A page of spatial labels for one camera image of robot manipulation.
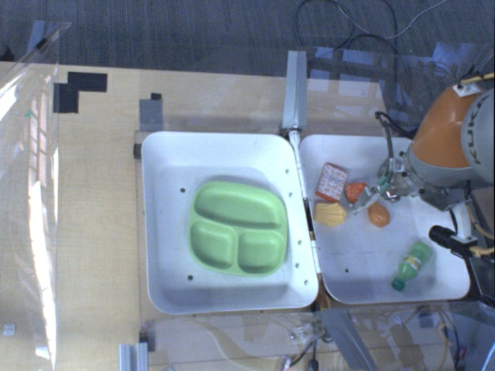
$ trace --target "metal bracket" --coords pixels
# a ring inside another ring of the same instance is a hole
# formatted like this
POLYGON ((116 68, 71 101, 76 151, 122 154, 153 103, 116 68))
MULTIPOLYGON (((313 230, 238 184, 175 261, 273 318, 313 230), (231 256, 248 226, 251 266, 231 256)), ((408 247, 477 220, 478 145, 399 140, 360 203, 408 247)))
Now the metal bracket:
POLYGON ((148 343, 122 344, 118 347, 119 371, 149 371, 148 343))
POLYGON ((306 126, 306 52, 289 51, 281 133, 306 126))

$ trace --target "small box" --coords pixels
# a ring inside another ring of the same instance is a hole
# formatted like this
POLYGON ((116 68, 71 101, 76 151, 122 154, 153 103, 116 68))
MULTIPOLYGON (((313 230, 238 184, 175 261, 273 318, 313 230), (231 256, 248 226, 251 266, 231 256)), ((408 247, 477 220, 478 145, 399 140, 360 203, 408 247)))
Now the small box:
POLYGON ((330 163, 323 166, 316 195, 330 202, 339 202, 346 185, 347 173, 330 163))

